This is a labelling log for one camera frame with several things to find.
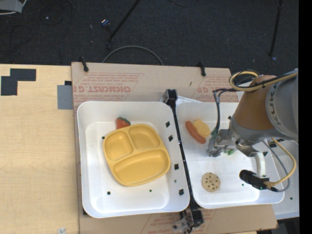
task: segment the yellow plate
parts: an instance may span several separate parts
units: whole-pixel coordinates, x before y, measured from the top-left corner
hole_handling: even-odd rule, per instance
[[[103,141],[104,155],[115,179],[136,186],[165,175],[171,162],[154,128],[135,124],[110,132]]]

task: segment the yellow food item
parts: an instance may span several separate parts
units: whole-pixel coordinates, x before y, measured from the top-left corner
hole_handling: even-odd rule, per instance
[[[204,138],[208,137],[210,134],[209,126],[204,123],[201,119],[194,121],[193,126],[197,129],[197,132]]]

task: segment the white plastic container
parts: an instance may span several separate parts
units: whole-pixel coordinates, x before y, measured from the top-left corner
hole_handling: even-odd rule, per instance
[[[104,218],[187,208],[190,194],[169,106],[162,102],[87,101],[79,106],[77,117],[82,204],[88,215]],[[118,117],[131,125],[147,124],[156,130],[170,155],[171,168],[165,175],[133,187],[115,180],[103,153],[102,137],[116,129]]]
[[[220,129],[228,129],[228,116],[232,116],[238,103],[220,104]],[[218,157],[209,157],[207,154],[209,138],[206,144],[200,144],[191,137],[185,127],[185,122],[194,122],[201,119],[212,131],[216,125],[217,109],[212,102],[186,102],[178,105],[176,114],[179,122],[182,145],[190,174],[195,201],[203,208],[214,209],[232,206],[275,204],[283,200],[284,193],[269,190],[258,190],[239,178],[241,170],[256,173],[256,162],[253,157],[247,157],[236,150],[232,155],[222,153]],[[266,174],[270,181],[280,179],[270,150],[263,144],[254,145],[258,151],[268,151],[265,156]],[[201,184],[205,173],[214,173],[219,176],[220,189],[214,192],[206,191]]]

